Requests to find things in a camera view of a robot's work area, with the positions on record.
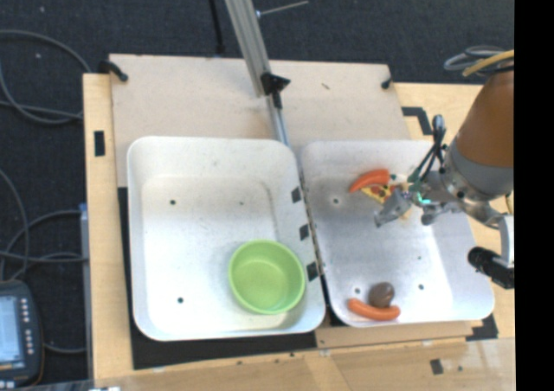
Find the black carpet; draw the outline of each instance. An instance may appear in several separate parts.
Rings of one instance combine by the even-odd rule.
[[[269,10],[304,0],[254,0]],[[307,0],[263,16],[271,59],[386,63],[393,80],[475,82],[442,69],[473,45],[514,48],[515,0]],[[240,51],[222,0],[216,0],[227,57]],[[213,55],[216,32],[208,0],[0,0],[0,30],[46,35],[78,52],[92,69],[111,53]],[[79,112],[82,65],[47,43],[0,35],[0,64],[19,103]],[[0,91],[0,100],[5,100]],[[0,169],[17,188],[30,221],[86,201],[82,123],[42,126],[0,106]],[[17,203],[0,180],[0,248],[22,226]],[[31,231],[32,254],[79,252],[75,217]],[[22,251],[20,240],[16,250]],[[19,269],[13,263],[7,275]],[[85,342],[79,265],[32,266],[46,340],[62,347]],[[84,356],[47,352],[43,382],[85,378]]]

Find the white tray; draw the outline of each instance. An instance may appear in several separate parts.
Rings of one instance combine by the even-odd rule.
[[[302,153],[306,199],[325,272],[331,307],[350,326],[478,320],[493,310],[490,279],[467,262],[475,245],[464,214],[440,216],[431,226],[422,211],[377,228],[381,206],[348,188],[361,174],[386,168],[408,175],[427,153],[430,142],[411,140],[328,141]],[[357,316],[348,298],[367,301],[370,287],[388,281],[396,288],[396,321],[380,323]]]
[[[160,341],[308,332],[322,322],[319,277],[276,316],[242,309],[231,255],[257,238],[316,260],[293,153],[273,140],[146,137],[127,155],[133,315]]]

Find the green bowl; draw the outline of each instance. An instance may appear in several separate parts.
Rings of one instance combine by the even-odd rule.
[[[279,314],[291,310],[302,299],[306,276],[296,254],[283,244],[251,240],[231,257],[229,283],[247,310]]]

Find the metal bracket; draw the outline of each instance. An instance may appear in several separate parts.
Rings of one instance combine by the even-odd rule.
[[[291,83],[289,79],[285,79],[284,77],[276,76],[271,73],[264,73],[261,75],[263,90],[267,96],[272,96],[274,106],[278,109],[283,108],[283,103],[280,99],[280,92],[284,90],[289,83]]]

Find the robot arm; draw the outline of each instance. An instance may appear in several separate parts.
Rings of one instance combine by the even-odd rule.
[[[408,190],[396,190],[375,217],[380,227],[416,205],[423,225],[448,212],[463,212],[499,230],[502,254],[476,247],[468,261],[504,288],[514,287],[513,215],[495,210],[490,201],[513,191],[512,58],[507,65],[506,60],[496,63],[449,146],[442,143],[444,121],[435,116],[433,145],[409,176]]]

